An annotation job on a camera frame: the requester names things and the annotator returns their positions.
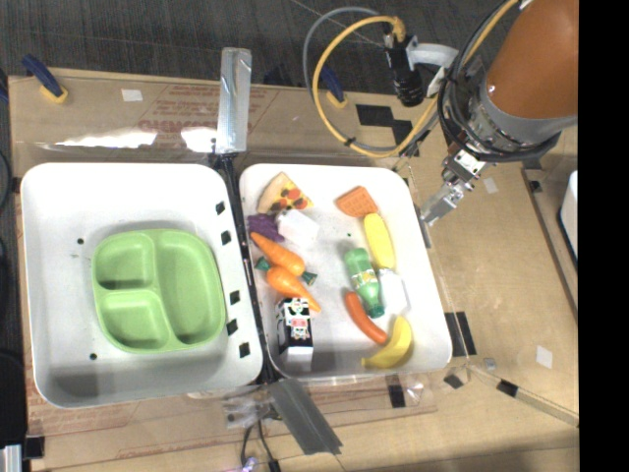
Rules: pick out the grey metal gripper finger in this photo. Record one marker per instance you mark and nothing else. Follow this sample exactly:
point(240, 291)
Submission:
point(439, 208)

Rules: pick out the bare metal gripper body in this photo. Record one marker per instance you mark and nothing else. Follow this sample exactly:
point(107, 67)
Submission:
point(464, 164)

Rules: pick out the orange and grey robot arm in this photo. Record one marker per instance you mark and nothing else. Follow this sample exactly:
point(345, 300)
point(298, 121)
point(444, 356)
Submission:
point(535, 52)

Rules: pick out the yellow toy corn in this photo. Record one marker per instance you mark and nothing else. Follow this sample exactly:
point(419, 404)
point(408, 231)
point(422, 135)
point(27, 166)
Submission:
point(379, 241)

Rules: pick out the orange toy waffle biscuit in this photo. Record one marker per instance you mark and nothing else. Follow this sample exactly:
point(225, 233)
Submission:
point(357, 202)

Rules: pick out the white translucent carton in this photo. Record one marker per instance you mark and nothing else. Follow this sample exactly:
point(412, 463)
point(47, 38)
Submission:
point(395, 290)

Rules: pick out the green plastic bottle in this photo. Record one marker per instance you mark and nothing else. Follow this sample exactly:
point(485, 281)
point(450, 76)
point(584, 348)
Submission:
point(364, 280)

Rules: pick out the white plastic tray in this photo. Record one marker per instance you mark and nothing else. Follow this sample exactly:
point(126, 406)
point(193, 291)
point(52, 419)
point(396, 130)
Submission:
point(334, 273)
point(59, 283)

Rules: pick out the orange toy sausage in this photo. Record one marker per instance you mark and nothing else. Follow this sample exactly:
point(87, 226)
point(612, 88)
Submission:
point(362, 318)

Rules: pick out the yellow banana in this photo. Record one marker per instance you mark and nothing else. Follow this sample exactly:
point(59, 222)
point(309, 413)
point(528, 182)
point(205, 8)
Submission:
point(399, 344)

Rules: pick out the white translucent cube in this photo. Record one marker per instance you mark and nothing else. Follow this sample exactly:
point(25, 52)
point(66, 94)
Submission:
point(297, 226)

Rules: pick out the toy pizza slice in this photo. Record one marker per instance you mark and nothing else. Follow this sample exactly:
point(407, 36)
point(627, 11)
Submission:
point(282, 194)

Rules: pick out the orange toy carrot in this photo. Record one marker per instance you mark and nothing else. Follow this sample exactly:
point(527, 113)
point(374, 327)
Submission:
point(290, 283)
point(280, 256)

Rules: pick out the cow print milk carton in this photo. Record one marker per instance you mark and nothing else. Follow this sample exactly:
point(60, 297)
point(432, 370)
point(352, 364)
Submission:
point(296, 332)

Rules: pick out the green divided plate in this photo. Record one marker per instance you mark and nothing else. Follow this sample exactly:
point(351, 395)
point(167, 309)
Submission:
point(191, 283)

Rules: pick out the black cylinder on white bracket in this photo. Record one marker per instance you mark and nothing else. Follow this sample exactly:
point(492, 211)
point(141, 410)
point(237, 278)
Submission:
point(407, 77)

